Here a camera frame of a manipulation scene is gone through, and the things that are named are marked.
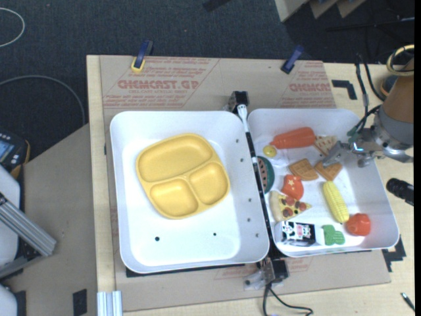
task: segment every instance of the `yellow divided plate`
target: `yellow divided plate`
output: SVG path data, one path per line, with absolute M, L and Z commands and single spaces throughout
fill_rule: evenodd
M 230 179 L 218 154 L 196 134 L 150 145 L 137 156 L 136 171 L 151 203 L 170 219 L 205 211 L 230 191 Z

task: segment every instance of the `orange carrot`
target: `orange carrot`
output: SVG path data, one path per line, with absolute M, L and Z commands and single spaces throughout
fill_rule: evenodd
M 291 149 L 294 147 L 310 146 L 314 143 L 316 136 L 312 128 L 304 126 L 292 131 L 278 134 L 270 145 L 275 146 L 277 149 Z

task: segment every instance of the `cardboard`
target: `cardboard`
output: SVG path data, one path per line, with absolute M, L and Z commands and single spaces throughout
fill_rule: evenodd
M 222 110 L 233 91 L 247 91 L 251 112 L 258 108 L 334 108 L 330 82 L 320 61 L 297 61 L 290 74 L 281 60 L 147 57 L 141 74 L 130 70 L 133 57 L 100 56 L 112 243 L 116 288 L 123 310 L 262 296 L 244 286 L 255 264 L 128 275 L 118 249 L 118 216 L 112 168 L 110 121 L 125 110 Z M 382 252 L 365 251 L 287 258 L 290 277 L 279 294 L 390 282 Z

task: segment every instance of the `toy pizza slice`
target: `toy pizza slice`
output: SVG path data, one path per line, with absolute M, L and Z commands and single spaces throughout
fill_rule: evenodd
M 314 146 L 324 155 L 328 155 L 330 149 L 336 144 L 336 136 L 316 136 Z
M 269 204 L 277 222 L 295 218 L 312 207 L 309 203 L 296 200 L 277 191 L 270 191 Z

